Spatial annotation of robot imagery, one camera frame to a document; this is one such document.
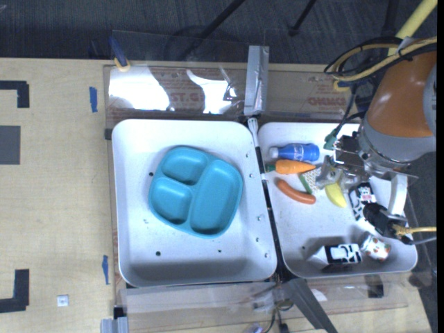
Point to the yellow banana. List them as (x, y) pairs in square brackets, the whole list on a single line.
[(337, 194)]

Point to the orange sausage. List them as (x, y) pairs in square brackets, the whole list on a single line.
[(295, 193)]

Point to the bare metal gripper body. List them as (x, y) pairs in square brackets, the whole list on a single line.
[(350, 154)]

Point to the white plastic tray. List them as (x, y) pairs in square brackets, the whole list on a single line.
[(138, 186), (319, 224)]

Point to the black and white cow-print carton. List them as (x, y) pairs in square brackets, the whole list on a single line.
[(360, 198), (341, 253)]

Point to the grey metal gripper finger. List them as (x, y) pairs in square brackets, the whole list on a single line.
[(326, 173), (348, 181)]

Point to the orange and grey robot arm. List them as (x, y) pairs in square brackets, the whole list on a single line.
[(399, 99)]

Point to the white packet with red print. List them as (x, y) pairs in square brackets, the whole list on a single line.
[(376, 248)]

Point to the orange carrot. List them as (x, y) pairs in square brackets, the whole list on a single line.
[(293, 166)]

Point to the blue divided plate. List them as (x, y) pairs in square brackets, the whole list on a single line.
[(208, 196)]

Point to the blue bottle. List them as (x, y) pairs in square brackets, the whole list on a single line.
[(295, 152)]

